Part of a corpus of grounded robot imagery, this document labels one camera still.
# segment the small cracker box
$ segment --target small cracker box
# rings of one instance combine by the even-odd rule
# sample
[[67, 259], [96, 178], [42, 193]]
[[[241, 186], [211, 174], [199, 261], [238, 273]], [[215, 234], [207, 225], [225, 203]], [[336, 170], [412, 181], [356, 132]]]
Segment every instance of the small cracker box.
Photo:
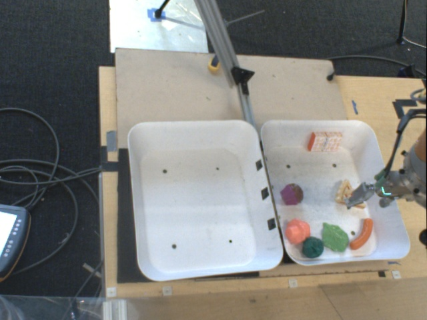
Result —
[[314, 131], [308, 141], [311, 152], [336, 152], [340, 146], [342, 134], [339, 131]]

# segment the white plastic bin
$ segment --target white plastic bin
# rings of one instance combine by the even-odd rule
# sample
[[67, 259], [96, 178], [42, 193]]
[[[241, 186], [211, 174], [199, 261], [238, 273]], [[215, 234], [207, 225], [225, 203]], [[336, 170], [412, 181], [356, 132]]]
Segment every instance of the white plastic bin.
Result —
[[[316, 131], [339, 131], [337, 152], [310, 152], [310, 135]], [[350, 240], [357, 237], [362, 220], [374, 221], [373, 234], [358, 250], [349, 247], [338, 253], [325, 248], [316, 259], [302, 255], [302, 244], [292, 245], [284, 236], [288, 255], [302, 265], [349, 261], [399, 259], [409, 252], [410, 242], [396, 202], [382, 209], [379, 197], [367, 201], [367, 208], [351, 208], [335, 202], [341, 182], [348, 179], [356, 188], [363, 181], [373, 182], [384, 168], [374, 131], [361, 121], [269, 121], [262, 127], [262, 142], [273, 189], [274, 201], [284, 232], [286, 224], [298, 218], [310, 224], [312, 236], [322, 238], [323, 222], [340, 226]], [[304, 200], [285, 205], [280, 191], [289, 183], [298, 184]]]
[[137, 260], [155, 281], [274, 268], [283, 247], [260, 139], [243, 121], [129, 132]]

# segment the black clip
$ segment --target black clip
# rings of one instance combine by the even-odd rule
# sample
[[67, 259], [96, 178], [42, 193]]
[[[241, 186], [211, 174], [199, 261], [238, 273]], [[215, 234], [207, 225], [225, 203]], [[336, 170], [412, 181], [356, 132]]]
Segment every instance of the black clip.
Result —
[[242, 69], [241, 67], [233, 67], [232, 75], [234, 83], [242, 86], [242, 92], [244, 95], [249, 95], [248, 81], [252, 78], [255, 73], [250, 70]]

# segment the toy bread slice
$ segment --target toy bread slice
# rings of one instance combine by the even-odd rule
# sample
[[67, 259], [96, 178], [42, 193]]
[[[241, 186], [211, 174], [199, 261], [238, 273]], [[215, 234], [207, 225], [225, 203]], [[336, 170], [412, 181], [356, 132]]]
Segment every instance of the toy bread slice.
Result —
[[[340, 185], [337, 193], [335, 194], [335, 201], [339, 204], [346, 204], [344, 198], [350, 198], [353, 193], [353, 187], [350, 185], [350, 182], [346, 179]], [[366, 207], [365, 203], [357, 204], [355, 207], [364, 209]]]

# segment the cardboard sheet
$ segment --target cardboard sheet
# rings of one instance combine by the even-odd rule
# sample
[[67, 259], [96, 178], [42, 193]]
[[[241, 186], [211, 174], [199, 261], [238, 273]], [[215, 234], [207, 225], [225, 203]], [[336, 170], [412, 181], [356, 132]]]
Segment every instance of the cardboard sheet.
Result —
[[[144, 121], [242, 119], [237, 87], [207, 69], [212, 55], [118, 49], [115, 54], [118, 145]], [[332, 63], [313, 59], [238, 56], [255, 71], [249, 82], [257, 128], [271, 119], [345, 119]]]

